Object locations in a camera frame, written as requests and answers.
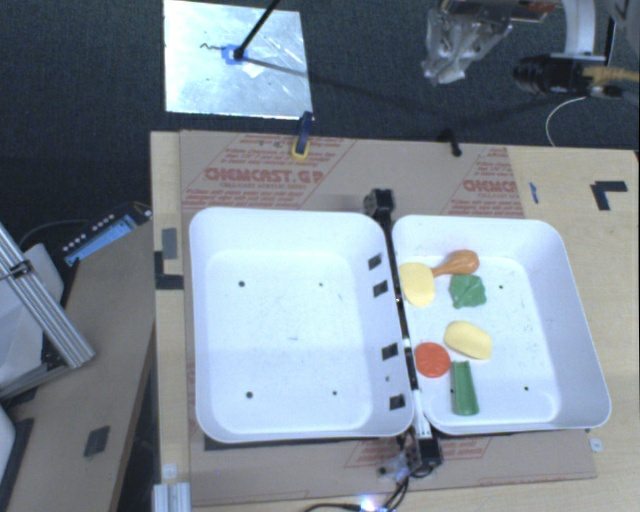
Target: white cable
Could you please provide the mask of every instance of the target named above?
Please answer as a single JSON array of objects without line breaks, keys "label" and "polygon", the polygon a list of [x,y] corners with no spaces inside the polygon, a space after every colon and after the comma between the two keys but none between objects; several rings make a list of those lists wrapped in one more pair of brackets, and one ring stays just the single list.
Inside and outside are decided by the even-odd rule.
[{"label": "white cable", "polygon": [[569,105],[569,103],[575,103],[576,101],[582,101],[585,98],[586,98],[586,96],[581,96],[580,98],[571,98],[570,100],[567,100],[564,103],[560,103],[560,105],[558,105],[556,108],[554,108],[551,111],[551,113],[547,116],[547,122],[544,124],[544,131],[547,134],[547,140],[549,141],[549,144],[551,144],[554,148],[556,147],[556,145],[553,142],[553,139],[551,138],[551,134],[549,133],[549,122],[551,121],[551,118],[555,115],[555,113],[558,110],[560,110],[563,107],[566,107],[567,105]]}]

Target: green plastic food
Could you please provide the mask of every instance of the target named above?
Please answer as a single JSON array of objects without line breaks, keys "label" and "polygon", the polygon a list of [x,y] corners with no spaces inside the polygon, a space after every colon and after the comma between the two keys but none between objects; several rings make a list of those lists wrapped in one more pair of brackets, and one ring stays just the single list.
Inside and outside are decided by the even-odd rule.
[{"label": "green plastic food", "polygon": [[453,412],[460,416],[472,416],[480,412],[476,389],[471,377],[469,361],[451,363],[451,382],[453,384]]},{"label": "green plastic food", "polygon": [[480,306],[487,302],[482,279],[478,276],[463,274],[451,276],[449,292],[453,299],[453,307],[456,309]]}]

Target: yellow plastic food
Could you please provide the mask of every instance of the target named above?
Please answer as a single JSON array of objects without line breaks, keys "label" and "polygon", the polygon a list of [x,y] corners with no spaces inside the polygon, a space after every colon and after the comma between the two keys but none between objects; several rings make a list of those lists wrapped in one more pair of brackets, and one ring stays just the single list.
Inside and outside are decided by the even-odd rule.
[{"label": "yellow plastic food", "polygon": [[491,336],[470,322],[451,322],[444,342],[453,350],[475,359],[489,359],[493,349]]},{"label": "yellow plastic food", "polygon": [[430,304],[436,296],[431,269],[422,263],[400,265],[402,292],[409,304],[418,308]]}]

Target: plastic toy food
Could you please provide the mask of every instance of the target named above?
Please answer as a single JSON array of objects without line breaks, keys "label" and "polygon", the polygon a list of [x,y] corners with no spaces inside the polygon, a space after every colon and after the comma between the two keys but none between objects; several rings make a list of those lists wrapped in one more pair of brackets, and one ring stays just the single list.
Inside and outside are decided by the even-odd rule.
[{"label": "plastic toy food", "polygon": [[478,255],[467,249],[454,251],[449,255],[445,263],[433,267],[433,277],[443,274],[473,274],[480,266]]},{"label": "plastic toy food", "polygon": [[478,398],[471,377],[469,361],[451,363],[451,384],[453,386],[453,412],[461,416],[478,414]]},{"label": "plastic toy food", "polygon": [[402,292],[409,304],[418,308],[430,304],[436,296],[431,269],[422,263],[400,265]]},{"label": "plastic toy food", "polygon": [[449,371],[451,358],[444,347],[437,343],[420,343],[414,351],[417,370],[425,377],[442,377]]},{"label": "plastic toy food", "polygon": [[471,274],[480,266],[478,255],[469,250],[454,251],[445,263],[433,269],[423,263],[403,263],[399,267],[402,291],[409,304],[418,308],[436,296],[435,277],[443,274]]},{"label": "plastic toy food", "polygon": [[456,309],[479,306],[487,302],[482,279],[474,275],[456,274],[451,276],[449,292]]},{"label": "plastic toy food", "polygon": [[451,322],[444,333],[447,347],[473,357],[489,359],[493,348],[491,336],[470,322]]}]

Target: metal plate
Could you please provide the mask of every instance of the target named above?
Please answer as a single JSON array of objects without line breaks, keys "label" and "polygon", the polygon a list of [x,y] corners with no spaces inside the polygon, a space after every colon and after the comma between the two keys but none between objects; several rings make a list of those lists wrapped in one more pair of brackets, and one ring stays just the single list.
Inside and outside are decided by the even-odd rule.
[{"label": "metal plate", "polygon": [[165,2],[165,83],[169,112],[297,119],[313,111],[300,15],[274,11],[241,63],[239,46],[264,9]]}]

